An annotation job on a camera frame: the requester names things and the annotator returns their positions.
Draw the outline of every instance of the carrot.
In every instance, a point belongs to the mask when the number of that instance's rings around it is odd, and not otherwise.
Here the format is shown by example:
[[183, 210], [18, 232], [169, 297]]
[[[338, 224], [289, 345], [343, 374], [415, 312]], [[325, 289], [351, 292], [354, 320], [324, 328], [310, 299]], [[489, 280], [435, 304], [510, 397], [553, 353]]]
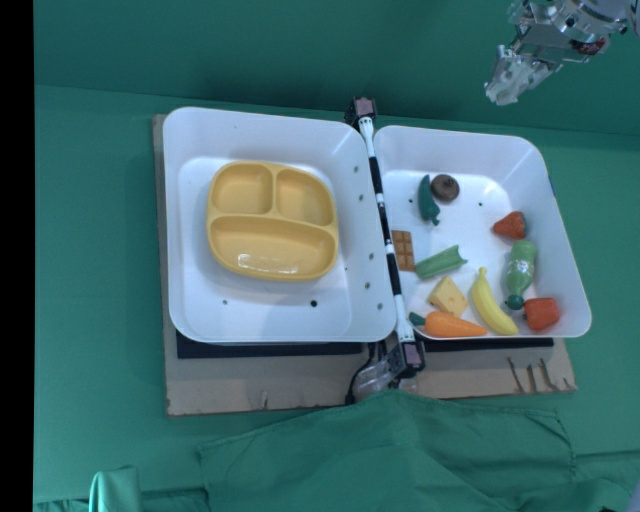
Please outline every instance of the carrot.
[[522, 212], [511, 212], [493, 225], [493, 232], [514, 240], [522, 240], [527, 234], [527, 222]]
[[489, 332], [481, 325], [442, 311], [432, 311], [427, 315], [424, 322], [424, 331], [434, 338], [484, 336]]
[[532, 331], [539, 331], [560, 320], [558, 303], [552, 297], [525, 300], [524, 314]]

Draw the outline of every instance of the yellow plate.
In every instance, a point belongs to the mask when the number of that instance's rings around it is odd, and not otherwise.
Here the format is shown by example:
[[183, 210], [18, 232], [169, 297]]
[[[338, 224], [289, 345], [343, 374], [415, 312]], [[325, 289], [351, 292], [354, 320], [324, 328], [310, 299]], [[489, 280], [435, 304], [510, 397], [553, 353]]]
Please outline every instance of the yellow plate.
[[294, 167], [259, 161], [222, 167], [209, 187], [206, 227], [211, 254], [223, 267], [259, 279], [317, 279], [338, 256], [333, 196]]

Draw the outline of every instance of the banana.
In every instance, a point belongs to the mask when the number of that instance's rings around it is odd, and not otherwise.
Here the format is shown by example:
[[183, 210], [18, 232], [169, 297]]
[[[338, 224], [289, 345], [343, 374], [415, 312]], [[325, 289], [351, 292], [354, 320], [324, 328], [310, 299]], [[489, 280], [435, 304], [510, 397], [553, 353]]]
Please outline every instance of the banana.
[[487, 325], [498, 334], [509, 336], [518, 334], [518, 327], [496, 302], [491, 293], [485, 274], [487, 269], [480, 267], [478, 277], [471, 287], [471, 300]]

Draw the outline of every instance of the green table surface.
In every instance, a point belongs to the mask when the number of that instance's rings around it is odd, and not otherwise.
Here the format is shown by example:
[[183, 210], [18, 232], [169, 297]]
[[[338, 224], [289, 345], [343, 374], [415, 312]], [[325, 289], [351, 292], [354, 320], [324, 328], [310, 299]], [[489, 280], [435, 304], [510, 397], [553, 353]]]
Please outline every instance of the green table surface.
[[[305, 414], [165, 414], [151, 119], [185, 105], [343, 115], [36, 87], [34, 503], [86, 497], [96, 472], [127, 464], [143, 491], [197, 489], [199, 443]], [[579, 390], [473, 400], [559, 410], [585, 459], [640, 450], [640, 137], [380, 114], [378, 128], [516, 135], [540, 150], [593, 315], [567, 340]]]

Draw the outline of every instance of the green bottle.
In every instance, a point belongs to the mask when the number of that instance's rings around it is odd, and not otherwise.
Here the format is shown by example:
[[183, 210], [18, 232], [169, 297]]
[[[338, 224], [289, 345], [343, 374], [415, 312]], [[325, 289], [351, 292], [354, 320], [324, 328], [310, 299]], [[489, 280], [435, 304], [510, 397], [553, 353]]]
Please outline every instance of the green bottle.
[[534, 260], [538, 254], [535, 244], [528, 240], [518, 240], [511, 248], [511, 257], [507, 265], [507, 306], [509, 309], [522, 309], [522, 294], [533, 281]]

